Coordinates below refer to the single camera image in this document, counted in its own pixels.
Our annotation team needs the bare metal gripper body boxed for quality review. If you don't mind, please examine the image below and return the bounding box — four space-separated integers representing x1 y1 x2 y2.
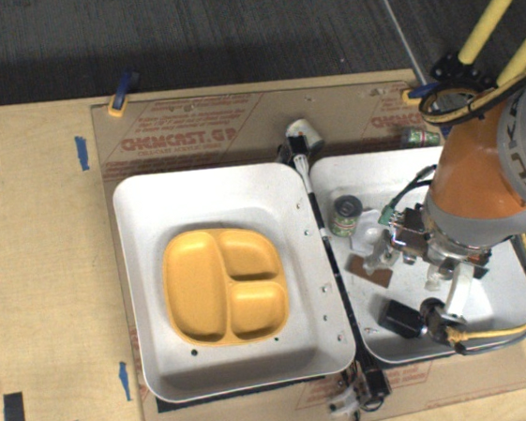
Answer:
385 196 494 283

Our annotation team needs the brown flat biscuit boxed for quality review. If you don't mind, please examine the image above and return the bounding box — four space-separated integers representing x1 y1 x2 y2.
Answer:
343 249 397 294

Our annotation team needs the clear plastic bottle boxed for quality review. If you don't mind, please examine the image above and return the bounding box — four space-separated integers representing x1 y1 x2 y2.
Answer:
346 208 389 253

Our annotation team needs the green can with dark lid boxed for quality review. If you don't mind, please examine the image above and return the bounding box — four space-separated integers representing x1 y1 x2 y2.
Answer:
325 192 368 240

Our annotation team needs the thin black and white rod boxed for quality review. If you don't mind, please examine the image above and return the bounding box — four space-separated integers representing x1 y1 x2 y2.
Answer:
292 147 376 381

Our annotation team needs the green and white can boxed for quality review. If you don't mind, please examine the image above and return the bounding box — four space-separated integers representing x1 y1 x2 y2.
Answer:
398 123 443 152

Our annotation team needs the white plastic tray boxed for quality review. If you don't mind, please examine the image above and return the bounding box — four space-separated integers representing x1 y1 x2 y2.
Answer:
308 133 526 372
110 152 362 409

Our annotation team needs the small white can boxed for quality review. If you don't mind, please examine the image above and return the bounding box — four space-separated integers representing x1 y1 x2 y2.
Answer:
283 116 327 156

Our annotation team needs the yellow divided plate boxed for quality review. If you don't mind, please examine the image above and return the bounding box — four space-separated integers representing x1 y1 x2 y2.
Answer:
157 220 293 354

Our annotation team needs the brown cardboard board red print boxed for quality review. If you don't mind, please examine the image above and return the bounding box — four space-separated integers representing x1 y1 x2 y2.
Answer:
90 58 526 421

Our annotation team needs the black cylinder on white bracket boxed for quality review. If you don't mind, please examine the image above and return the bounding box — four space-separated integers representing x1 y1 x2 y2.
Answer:
372 263 486 355

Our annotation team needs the black block with thin wires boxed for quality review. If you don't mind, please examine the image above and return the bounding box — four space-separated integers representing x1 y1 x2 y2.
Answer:
361 366 394 404

